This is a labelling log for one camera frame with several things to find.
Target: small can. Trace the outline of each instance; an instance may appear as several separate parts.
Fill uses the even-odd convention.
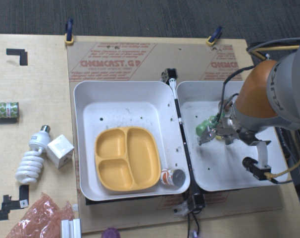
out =
[[[181,169],[163,169],[160,180],[165,185],[181,187],[185,182],[185,173]]]
[[[0,102],[0,119],[19,118],[18,102]]]

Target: purple object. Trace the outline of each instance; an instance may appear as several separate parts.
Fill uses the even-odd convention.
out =
[[[102,232],[101,238],[120,238],[120,233],[116,228],[107,228]]]

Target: green can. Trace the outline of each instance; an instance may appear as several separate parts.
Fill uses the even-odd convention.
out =
[[[19,118],[18,102],[0,102],[0,119]]]

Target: clamp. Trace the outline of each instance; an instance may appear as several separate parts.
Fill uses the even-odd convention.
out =
[[[65,24],[65,44],[72,45],[74,43],[74,38],[72,34],[72,26],[73,26],[73,19],[69,18]]]
[[[219,39],[219,37],[222,34],[221,29],[222,29],[221,26],[217,27],[215,32],[211,36],[209,36],[209,38],[206,41],[206,44],[208,46],[210,46],[210,47],[213,46],[215,44],[215,42],[217,41],[217,39]]]

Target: white plastic block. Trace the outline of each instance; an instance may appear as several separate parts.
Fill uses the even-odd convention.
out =
[[[61,238],[81,238],[81,219],[62,220],[61,221]]]
[[[74,146],[64,135],[60,135],[48,144],[47,157],[57,169],[72,159]]]

